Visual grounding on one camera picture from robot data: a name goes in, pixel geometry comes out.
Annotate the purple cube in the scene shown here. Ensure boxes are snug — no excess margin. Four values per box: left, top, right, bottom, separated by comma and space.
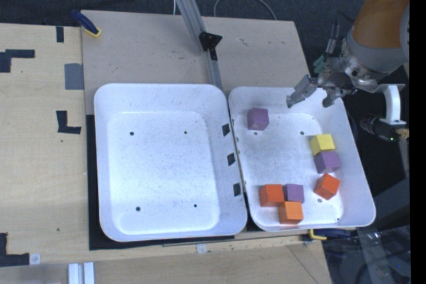
282, 183, 306, 204
314, 151, 341, 174
247, 107, 270, 131

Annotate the black cylinder on white bracket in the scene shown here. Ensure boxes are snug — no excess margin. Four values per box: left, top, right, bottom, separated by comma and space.
359, 83, 409, 142

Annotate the yellow cube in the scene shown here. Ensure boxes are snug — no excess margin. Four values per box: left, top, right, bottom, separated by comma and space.
309, 134, 335, 156

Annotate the white plastic tray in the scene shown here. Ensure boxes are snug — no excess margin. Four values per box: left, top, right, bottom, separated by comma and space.
228, 86, 377, 233
93, 82, 248, 243

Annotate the pale wood board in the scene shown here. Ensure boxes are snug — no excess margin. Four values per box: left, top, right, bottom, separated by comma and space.
81, 9, 333, 247

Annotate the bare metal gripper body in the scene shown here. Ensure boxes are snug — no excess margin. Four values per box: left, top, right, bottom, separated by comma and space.
316, 53, 381, 94

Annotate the orange cube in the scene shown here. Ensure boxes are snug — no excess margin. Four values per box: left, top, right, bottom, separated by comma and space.
258, 184, 286, 208
278, 201, 304, 225
314, 173, 341, 201

